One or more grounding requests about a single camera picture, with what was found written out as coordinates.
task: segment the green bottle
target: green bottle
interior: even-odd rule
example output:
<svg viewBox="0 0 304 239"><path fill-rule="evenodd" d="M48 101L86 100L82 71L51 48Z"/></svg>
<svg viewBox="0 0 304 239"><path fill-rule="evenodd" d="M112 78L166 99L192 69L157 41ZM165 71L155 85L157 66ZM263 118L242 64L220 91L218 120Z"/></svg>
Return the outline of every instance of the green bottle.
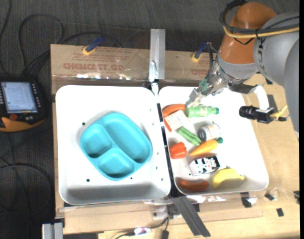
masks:
<svg viewBox="0 0 304 239"><path fill-rule="evenodd" d="M206 117L210 114L218 114L219 109L217 107L210 107L199 105L196 107L185 108L185 115L189 118L191 117Z"/></svg>

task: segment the cable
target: cable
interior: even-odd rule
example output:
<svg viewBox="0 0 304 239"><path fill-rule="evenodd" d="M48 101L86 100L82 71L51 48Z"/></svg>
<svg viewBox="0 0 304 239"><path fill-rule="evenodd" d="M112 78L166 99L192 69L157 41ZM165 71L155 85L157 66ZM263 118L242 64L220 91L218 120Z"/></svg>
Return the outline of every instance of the cable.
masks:
<svg viewBox="0 0 304 239"><path fill-rule="evenodd" d="M33 216L36 216L36 215L40 214L40 213L47 207L47 205L48 205L48 203L49 203L49 201L50 201L50 197L51 197L51 194L50 194L50 192L51 192L51 184L50 184L50 182L49 182L48 177L47 177L46 175L44 175L40 170L38 170L37 168L35 168L35 167L33 167L33 166L30 166L30 165L23 165L23 164L14 164L14 165L10 165L10 164L6 163L4 160L2 160L1 158L0 158L0 160L3 161L3 162L6 164L6 166L0 167L0 171L4 171L4 170L7 170L7 169L13 170L13 168L25 168L25 169L28 169L28 170L37 172L39 175L41 175L42 178L44 178L44 179L46 180L47 186L48 186L48 189L49 189L49 191L48 191L49 194L48 194L48 196L47 196L47 199L46 199L45 204L44 204L44 205L42 206L42 208L40 208L38 211L36 211L36 212L34 212L34 213L32 213L32 214L29 214L29 213L28 213L27 216L28 216L28 217L33 217ZM0 206L1 206L5 211L10 211L9 209L5 208L4 205L1 204L1 203L0 203Z"/></svg>
<svg viewBox="0 0 304 239"><path fill-rule="evenodd" d="M3 26L2 26L2 29L1 29L1 32L0 32L0 47L1 47L1 37L3 36L3 33L5 31L5 28L6 28L6 25L8 23L8 19L9 19L9 13L10 13L10 8L11 8L11 1L9 1L9 6L8 6L8 11L7 11L7 14L6 14L6 19L3 23ZM4 68L3 64L2 64L2 61L1 61L1 57L0 57L0 67L1 69L9 76L9 73L6 71L6 69Z"/></svg>
<svg viewBox="0 0 304 239"><path fill-rule="evenodd" d="M24 238L31 238L30 233L29 233L30 232L29 228L33 228L34 224L31 222L31 220L27 216L23 215L22 213L20 213L18 211L1 212L0 218L4 217L4 216L6 216L6 217L10 216L12 218L15 217L15 218L17 218L18 221L21 221L22 223L27 222L27 223L25 223L27 225L27 229L20 227L19 231L21 233L25 232L25 235L28 236L28 237L24 237Z"/></svg>
<svg viewBox="0 0 304 239"><path fill-rule="evenodd" d="M24 66L24 69L21 72L20 76L27 75L26 74L26 70L28 70L28 68L30 66L32 66L34 63L37 62L37 64L34 65L32 72L30 73L30 75L33 76L33 74L36 71L36 69L41 65L42 62L45 62L48 59L48 55L50 54L50 49L47 49L44 53L42 53L41 55L39 55L36 58L34 58L29 64L26 65L26 61L25 61L24 54L23 54L22 43L20 41L20 32L21 32L21 28L22 28L23 24L26 23L26 22L28 22L28 20L30 20L32 17L36 17L36 16L45 16L45 17L52 18L60 26L60 35L59 35L59 38L57 39L57 41L55 42L56 44L59 43L62 40L62 37L63 37L63 26L62 26L61 22L56 17L54 17L52 15L49 15L49 14L42 14L42 13L32 14L32 15L26 17L21 22L21 24L19 25L18 33L17 33L20 54L21 54L21 57L22 57L22 60L23 60L23 66Z"/></svg>
<svg viewBox="0 0 304 239"><path fill-rule="evenodd" d="M52 15L49 15L49 14L43 14L43 13L38 13L38 14L32 14L28 17L26 17L19 25L19 28L18 28L18 33L17 33L17 37L18 37L18 43L19 43L19 49L20 49L20 54L21 54L21 57L23 59L23 66L26 68L26 61L25 61L25 57L24 57L24 53L23 53L23 48L22 48L22 43L20 41L20 33L21 33L21 29L22 29L22 26L28 22L31 18L33 17L37 17L37 16L44 16L44 17L49 17L49 18L52 18L53 20L55 20L56 23L58 23L58 25L60 26L60 35L59 35L59 38L57 39L57 41L55 43L58 43L61 41L62 39L62 36L63 36L63 26L61 24L61 22L54 16Z"/></svg>
<svg viewBox="0 0 304 239"><path fill-rule="evenodd" d="M66 39L62 40L61 42L59 42L59 44L63 44L67 41L70 41L71 39L74 39L74 38L77 38L79 36L82 36L82 35L85 35L85 34L96 34L96 35L102 35L102 33L100 32L97 32L97 31L87 31L87 32L81 32L81 33L78 33L78 34L74 34L74 35L71 35L69 37L67 37ZM122 44L115 38L111 37L111 36L106 36L108 39L112 40L115 45L117 45L118 47L122 48Z"/></svg>
<svg viewBox="0 0 304 239"><path fill-rule="evenodd" d="M242 6L246 3L247 2L245 0L234 0L231 3L227 4L226 8L221 12L221 14L219 16L219 21L223 25L223 29L227 35L229 35L233 38L256 38L256 37L263 37L263 36L299 31L299 23L292 24L290 26L274 27L275 25L277 25L281 22L299 18L299 16L282 20L267 28L251 29L251 28L238 28L238 27L229 26L225 21L226 14L231 9L238 7L238 6Z"/></svg>
<svg viewBox="0 0 304 239"><path fill-rule="evenodd" d="M165 226L165 229L164 229L164 231L166 231L166 230L167 230L167 227L168 227L168 223L169 223L169 220L170 220L170 219L169 219L169 217L167 217L166 219L167 219L167 222L166 222L166 226Z"/></svg>
<svg viewBox="0 0 304 239"><path fill-rule="evenodd" d="M155 226L151 226L151 227L148 227L149 229L156 229L156 228L159 228L159 227L162 227L163 224L168 221L169 217L166 217L160 224L157 224Z"/></svg>
<svg viewBox="0 0 304 239"><path fill-rule="evenodd" d="M116 237L115 239L119 239L121 237L131 237L131 236L135 236L136 234L134 232L128 232L122 235L119 235L118 237Z"/></svg>

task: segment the green vegetable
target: green vegetable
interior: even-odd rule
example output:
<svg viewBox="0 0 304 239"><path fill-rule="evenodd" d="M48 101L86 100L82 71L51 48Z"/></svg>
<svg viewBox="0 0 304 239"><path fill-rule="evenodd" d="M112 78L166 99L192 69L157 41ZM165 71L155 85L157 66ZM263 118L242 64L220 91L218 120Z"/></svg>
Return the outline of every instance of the green vegetable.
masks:
<svg viewBox="0 0 304 239"><path fill-rule="evenodd" d="M180 129L177 131L180 135L182 135L186 140L188 140L190 143L199 146L201 144L201 139L198 138L197 135L193 134L189 130L187 130L185 127L181 126Z"/></svg>

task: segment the metal bar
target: metal bar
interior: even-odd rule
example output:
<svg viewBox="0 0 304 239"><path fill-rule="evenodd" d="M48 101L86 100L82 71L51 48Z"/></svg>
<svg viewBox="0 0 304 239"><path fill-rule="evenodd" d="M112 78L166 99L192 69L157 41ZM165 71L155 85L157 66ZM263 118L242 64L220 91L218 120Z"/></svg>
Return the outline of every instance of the metal bar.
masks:
<svg viewBox="0 0 304 239"><path fill-rule="evenodd" d="M42 239L63 239L62 223L42 224Z"/></svg>
<svg viewBox="0 0 304 239"><path fill-rule="evenodd" d="M171 201L175 204L176 208L185 219L193 235L202 235L204 237L211 236L210 232L207 230L200 216L197 214L196 210L186 196L171 198Z"/></svg>
<svg viewBox="0 0 304 239"><path fill-rule="evenodd" d="M165 30L151 29L149 81L165 76Z"/></svg>

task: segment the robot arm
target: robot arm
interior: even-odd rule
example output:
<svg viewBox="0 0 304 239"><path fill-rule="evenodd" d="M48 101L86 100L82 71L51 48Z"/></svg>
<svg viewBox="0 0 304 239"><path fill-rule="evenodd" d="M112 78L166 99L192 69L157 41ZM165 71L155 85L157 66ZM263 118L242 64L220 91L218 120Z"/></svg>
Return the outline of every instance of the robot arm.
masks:
<svg viewBox="0 0 304 239"><path fill-rule="evenodd" d="M225 15L239 6L230 25ZM221 13L226 35L215 61L186 105L196 106L202 97L225 87L243 94L254 88L243 84L260 72L285 89L293 126L299 139L299 13L277 15L257 2L236 0Z"/></svg>

